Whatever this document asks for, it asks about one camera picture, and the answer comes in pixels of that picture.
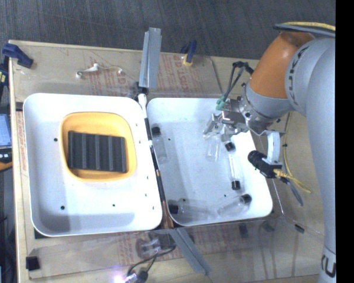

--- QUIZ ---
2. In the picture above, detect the black cylinder on white bracket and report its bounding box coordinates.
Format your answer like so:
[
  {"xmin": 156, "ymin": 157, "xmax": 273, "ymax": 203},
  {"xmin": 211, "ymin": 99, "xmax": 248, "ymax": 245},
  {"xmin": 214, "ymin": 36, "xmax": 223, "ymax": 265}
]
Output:
[{"xmin": 247, "ymin": 130, "xmax": 286, "ymax": 179}]

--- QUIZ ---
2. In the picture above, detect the small black block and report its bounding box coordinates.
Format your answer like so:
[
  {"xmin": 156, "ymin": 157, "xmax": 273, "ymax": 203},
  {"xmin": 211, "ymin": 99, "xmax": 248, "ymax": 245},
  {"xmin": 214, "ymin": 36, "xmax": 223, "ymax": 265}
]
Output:
[{"xmin": 25, "ymin": 255, "xmax": 41, "ymax": 271}]

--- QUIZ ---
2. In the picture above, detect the brown cardboard board red print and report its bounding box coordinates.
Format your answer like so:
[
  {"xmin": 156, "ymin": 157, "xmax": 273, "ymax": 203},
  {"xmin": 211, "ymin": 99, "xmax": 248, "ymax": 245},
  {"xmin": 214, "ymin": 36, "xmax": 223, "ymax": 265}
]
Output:
[{"xmin": 8, "ymin": 40, "xmax": 326, "ymax": 283}]

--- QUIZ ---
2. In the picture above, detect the black block with thin wires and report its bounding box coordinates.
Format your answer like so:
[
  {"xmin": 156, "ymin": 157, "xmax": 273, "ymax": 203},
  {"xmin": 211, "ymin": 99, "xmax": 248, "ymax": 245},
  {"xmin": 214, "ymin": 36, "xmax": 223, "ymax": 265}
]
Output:
[{"xmin": 156, "ymin": 231, "xmax": 178, "ymax": 251}]

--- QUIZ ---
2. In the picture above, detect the black ribbed block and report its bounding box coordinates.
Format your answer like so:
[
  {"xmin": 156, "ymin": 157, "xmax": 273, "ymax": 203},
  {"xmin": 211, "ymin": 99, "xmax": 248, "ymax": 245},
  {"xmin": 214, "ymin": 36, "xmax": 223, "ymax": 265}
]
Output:
[{"xmin": 67, "ymin": 130, "xmax": 128, "ymax": 174}]

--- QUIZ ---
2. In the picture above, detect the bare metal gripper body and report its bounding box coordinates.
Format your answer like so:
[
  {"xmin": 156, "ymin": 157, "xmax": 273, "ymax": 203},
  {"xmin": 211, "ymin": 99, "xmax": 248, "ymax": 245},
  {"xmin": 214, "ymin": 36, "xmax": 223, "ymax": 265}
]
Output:
[{"xmin": 220, "ymin": 97, "xmax": 273, "ymax": 135}]

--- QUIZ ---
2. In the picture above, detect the white plastic tray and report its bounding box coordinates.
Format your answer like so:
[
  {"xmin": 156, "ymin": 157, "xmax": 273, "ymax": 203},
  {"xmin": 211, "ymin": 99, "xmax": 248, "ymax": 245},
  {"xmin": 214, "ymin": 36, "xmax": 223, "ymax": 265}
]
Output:
[
  {"xmin": 22, "ymin": 92, "xmax": 163, "ymax": 238},
  {"xmin": 146, "ymin": 97, "xmax": 274, "ymax": 228}
]

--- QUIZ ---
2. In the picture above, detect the thin black and white rod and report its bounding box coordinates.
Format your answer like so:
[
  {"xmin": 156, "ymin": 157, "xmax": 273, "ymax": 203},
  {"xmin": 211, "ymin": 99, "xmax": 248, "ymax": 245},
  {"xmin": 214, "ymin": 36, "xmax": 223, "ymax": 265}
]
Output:
[{"xmin": 137, "ymin": 93, "xmax": 175, "ymax": 230}]

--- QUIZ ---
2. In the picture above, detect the white curved plastic piece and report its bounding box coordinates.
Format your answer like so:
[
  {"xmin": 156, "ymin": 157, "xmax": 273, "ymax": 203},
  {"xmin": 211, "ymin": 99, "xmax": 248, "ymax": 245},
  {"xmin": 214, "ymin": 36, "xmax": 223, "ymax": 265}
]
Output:
[{"xmin": 76, "ymin": 62, "xmax": 123, "ymax": 80}]

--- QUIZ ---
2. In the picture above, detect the yellow bowl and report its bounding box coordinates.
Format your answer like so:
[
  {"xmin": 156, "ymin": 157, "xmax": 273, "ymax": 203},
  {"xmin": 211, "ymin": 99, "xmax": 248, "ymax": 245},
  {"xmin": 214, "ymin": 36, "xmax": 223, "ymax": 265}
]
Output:
[{"xmin": 60, "ymin": 111, "xmax": 137, "ymax": 183}]

